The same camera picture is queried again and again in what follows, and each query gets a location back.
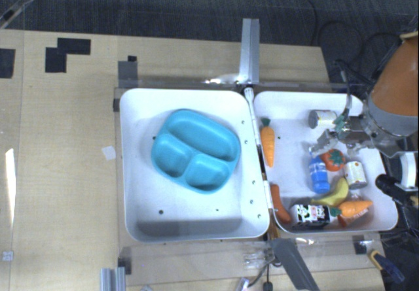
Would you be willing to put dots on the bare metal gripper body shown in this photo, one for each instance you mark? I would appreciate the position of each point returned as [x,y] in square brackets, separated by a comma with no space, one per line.
[355,129]

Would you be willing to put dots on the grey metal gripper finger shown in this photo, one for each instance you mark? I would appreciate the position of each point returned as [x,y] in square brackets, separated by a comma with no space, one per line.
[359,148]
[322,143]

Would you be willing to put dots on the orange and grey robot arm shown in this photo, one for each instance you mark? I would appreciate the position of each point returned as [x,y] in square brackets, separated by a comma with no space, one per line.
[397,80]

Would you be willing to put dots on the orange persimmon with green leaf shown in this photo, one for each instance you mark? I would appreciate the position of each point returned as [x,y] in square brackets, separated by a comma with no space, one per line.
[334,160]

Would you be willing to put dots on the grey and white can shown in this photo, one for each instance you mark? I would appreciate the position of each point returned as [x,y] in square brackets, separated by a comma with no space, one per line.
[322,119]

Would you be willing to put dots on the white plastic tray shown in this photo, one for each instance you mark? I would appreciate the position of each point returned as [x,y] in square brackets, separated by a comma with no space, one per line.
[291,139]
[183,214]

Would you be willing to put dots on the blue bottle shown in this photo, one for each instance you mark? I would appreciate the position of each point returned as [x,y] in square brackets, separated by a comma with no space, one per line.
[319,175]

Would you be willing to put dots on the yellow banana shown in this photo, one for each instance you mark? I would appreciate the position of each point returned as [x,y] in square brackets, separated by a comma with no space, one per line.
[337,195]

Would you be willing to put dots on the orange carrot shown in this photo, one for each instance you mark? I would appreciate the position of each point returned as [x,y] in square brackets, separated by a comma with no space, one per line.
[267,142]
[353,208]

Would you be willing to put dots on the orange packet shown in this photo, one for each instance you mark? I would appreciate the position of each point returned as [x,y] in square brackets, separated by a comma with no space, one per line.
[353,220]

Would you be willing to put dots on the black and white milk carton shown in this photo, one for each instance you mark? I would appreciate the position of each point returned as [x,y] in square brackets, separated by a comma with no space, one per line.
[309,215]

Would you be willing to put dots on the orange-red sausage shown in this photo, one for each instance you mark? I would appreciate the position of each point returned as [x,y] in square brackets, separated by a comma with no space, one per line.
[280,204]

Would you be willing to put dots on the blue divided plate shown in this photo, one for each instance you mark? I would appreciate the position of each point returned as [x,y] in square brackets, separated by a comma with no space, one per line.
[196,149]

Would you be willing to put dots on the black cylinder on white bracket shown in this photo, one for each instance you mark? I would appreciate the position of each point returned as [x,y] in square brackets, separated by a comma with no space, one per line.
[393,186]

